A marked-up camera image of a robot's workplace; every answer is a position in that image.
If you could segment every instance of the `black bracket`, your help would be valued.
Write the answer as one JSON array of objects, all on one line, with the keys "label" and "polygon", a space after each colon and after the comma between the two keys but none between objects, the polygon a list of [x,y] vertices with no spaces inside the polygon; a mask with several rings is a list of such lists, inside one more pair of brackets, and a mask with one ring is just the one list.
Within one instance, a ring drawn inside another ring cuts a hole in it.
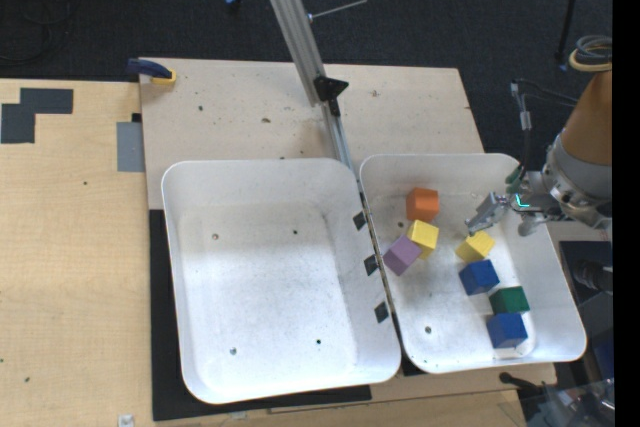
[{"label": "black bracket", "polygon": [[318,76],[313,80],[316,87],[316,93],[321,102],[328,102],[329,110],[334,116],[340,116],[340,107],[338,106],[338,96],[347,86],[348,82],[338,79],[330,79],[328,77]]}]

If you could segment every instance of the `empty white tray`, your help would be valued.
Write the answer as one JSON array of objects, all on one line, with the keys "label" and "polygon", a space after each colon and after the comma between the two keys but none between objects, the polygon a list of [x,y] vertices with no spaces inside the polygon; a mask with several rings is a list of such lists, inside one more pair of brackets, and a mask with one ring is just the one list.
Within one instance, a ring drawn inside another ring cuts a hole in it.
[{"label": "empty white tray", "polygon": [[346,166],[180,162],[162,195],[195,397],[222,404],[395,375],[400,345],[380,271],[365,265],[373,243]]},{"label": "empty white tray", "polygon": [[438,191],[435,250],[401,276],[386,272],[402,345],[414,365],[430,373],[578,359],[586,335],[546,225],[518,235],[520,217],[509,210],[487,229],[495,240],[489,258],[500,287],[521,285],[530,311],[529,338],[512,349],[494,349],[486,327],[489,294],[468,296],[458,276],[466,263],[454,250],[468,235],[465,219],[489,192],[504,194],[517,161],[502,154],[376,155],[360,177],[381,254],[406,233],[405,198],[414,187]]}]

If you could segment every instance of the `table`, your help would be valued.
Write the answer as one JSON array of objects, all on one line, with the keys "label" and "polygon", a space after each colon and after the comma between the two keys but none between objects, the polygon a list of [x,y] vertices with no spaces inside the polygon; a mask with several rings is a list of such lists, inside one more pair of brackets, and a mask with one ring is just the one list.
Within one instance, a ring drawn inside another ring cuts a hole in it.
[{"label": "table", "polygon": [[[499,369],[399,374],[371,386],[370,401],[339,407],[154,421],[148,214],[162,207],[163,169],[194,156],[330,151],[323,119],[308,106],[292,63],[154,60],[176,70],[173,92],[144,77],[0,81],[2,104],[19,103],[22,88],[73,90],[72,114],[36,114],[34,143],[0,144],[0,409],[7,425],[112,426],[118,418],[136,427],[234,420],[525,425],[517,393],[500,382]],[[327,65],[326,71],[351,84],[340,101],[354,168],[373,153],[482,152],[457,70]],[[137,113],[146,173],[119,171],[117,124]],[[517,376],[536,384],[556,379],[551,363],[518,366]]]}]

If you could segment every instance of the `yellow and blue clamp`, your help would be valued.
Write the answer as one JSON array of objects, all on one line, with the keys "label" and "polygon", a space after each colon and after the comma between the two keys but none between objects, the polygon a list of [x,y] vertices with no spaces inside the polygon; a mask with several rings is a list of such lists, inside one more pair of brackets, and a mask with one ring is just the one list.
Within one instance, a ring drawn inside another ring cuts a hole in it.
[{"label": "yellow and blue clamp", "polygon": [[149,75],[153,84],[171,86],[176,82],[176,72],[148,59],[132,58],[127,61],[126,73]]}]

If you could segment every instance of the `cube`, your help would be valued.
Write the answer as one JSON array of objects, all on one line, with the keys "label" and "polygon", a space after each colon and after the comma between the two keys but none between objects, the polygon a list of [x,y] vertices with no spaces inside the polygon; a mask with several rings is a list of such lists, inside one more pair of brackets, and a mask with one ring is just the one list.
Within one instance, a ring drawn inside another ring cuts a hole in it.
[{"label": "cube", "polygon": [[409,226],[407,237],[420,246],[420,258],[426,260],[427,256],[436,248],[439,232],[440,230],[437,226],[417,220],[413,221]]},{"label": "cube", "polygon": [[386,267],[397,276],[402,275],[418,259],[422,249],[405,235],[400,236],[382,257]]},{"label": "cube", "polygon": [[487,321],[487,329],[494,349],[517,347],[529,337],[519,313],[498,313]]},{"label": "cube", "polygon": [[483,294],[500,283],[491,260],[468,263],[458,274],[467,295]]},{"label": "cube", "polygon": [[406,197],[407,219],[426,223],[440,213],[438,191],[415,187]]},{"label": "cube", "polygon": [[469,235],[455,249],[456,255],[465,262],[475,262],[485,258],[496,241],[486,231],[480,230],[473,236]]},{"label": "cube", "polygon": [[505,287],[489,296],[493,313],[523,313],[529,311],[529,301],[521,286]]}]

